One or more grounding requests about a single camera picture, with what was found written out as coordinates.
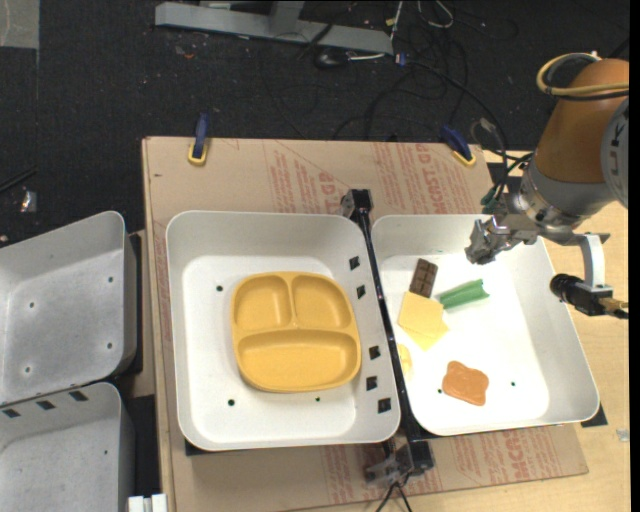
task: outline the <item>metal base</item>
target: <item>metal base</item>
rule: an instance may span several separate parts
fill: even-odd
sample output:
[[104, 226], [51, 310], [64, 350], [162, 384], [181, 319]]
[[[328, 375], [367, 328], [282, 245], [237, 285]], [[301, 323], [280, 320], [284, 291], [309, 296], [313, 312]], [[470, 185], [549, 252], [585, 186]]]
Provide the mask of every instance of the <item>metal base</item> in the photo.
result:
[[[300, 21], [304, 2], [274, 2], [271, 14], [251, 14], [203, 5], [163, 2], [156, 7], [157, 26], [220, 32], [239, 36], [306, 44], [326, 28], [324, 23]], [[321, 39], [322, 46], [393, 55], [391, 39], [379, 30], [334, 25]]]

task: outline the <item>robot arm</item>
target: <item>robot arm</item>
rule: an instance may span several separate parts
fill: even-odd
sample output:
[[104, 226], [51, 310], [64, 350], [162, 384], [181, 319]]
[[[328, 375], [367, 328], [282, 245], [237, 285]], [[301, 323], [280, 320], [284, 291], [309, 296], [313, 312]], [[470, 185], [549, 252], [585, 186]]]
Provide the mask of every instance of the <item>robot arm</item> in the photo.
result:
[[[546, 86], [545, 77], [566, 60], [592, 62], [569, 88]], [[538, 86], [560, 98], [535, 153], [523, 173], [520, 188], [504, 193], [492, 217], [477, 220], [465, 249], [472, 263], [486, 264], [520, 243], [539, 236], [561, 245], [579, 245], [585, 279], [556, 276], [551, 290], [588, 315], [627, 318], [626, 304], [613, 299], [604, 283], [601, 244], [608, 234], [587, 235], [574, 230], [611, 201], [628, 208], [629, 63], [570, 54], [547, 63]]]

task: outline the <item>blue clamp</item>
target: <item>blue clamp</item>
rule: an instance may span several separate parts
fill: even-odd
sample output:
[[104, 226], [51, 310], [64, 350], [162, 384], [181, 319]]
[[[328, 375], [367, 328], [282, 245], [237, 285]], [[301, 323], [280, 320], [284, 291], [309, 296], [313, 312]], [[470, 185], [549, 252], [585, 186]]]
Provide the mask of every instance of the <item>blue clamp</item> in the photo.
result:
[[453, 156], [458, 159], [462, 164], [467, 167], [471, 167], [476, 163], [475, 155], [471, 154], [469, 144], [462, 136], [462, 134], [449, 128], [446, 124], [440, 129], [440, 137], [447, 143], [447, 145], [453, 149]]
[[193, 165], [204, 165], [207, 158], [207, 128], [209, 127], [209, 114], [201, 112], [196, 124], [196, 139], [189, 146], [189, 162]]

